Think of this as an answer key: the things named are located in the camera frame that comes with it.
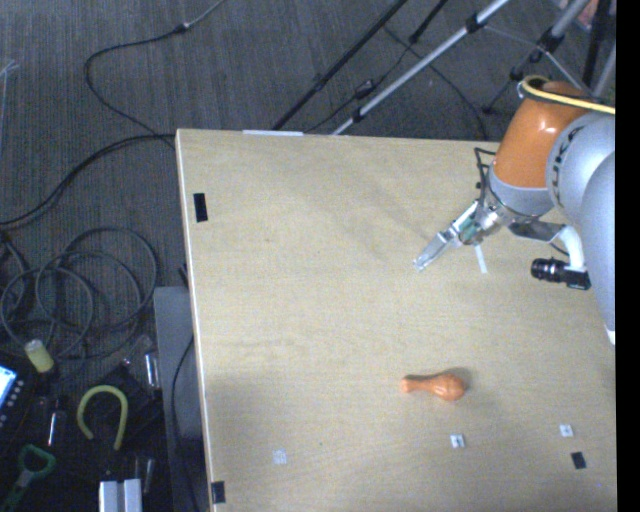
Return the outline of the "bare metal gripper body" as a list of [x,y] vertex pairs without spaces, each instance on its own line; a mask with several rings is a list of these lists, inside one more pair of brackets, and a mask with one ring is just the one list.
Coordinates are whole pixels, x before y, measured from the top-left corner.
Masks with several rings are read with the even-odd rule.
[[474,200],[450,225],[453,246],[477,245],[509,223],[511,211],[496,199]]

